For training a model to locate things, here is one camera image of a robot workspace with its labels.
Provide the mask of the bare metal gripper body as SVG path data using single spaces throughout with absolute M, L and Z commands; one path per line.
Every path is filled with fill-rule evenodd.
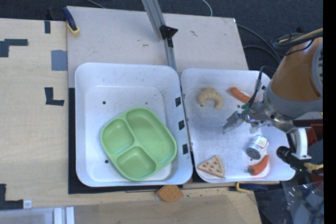
M 243 120 L 250 124 L 250 132 L 256 133 L 261 127 L 275 127 L 285 133 L 294 133 L 298 127 L 294 119 L 275 110 L 269 103 L 247 102 L 243 105 Z

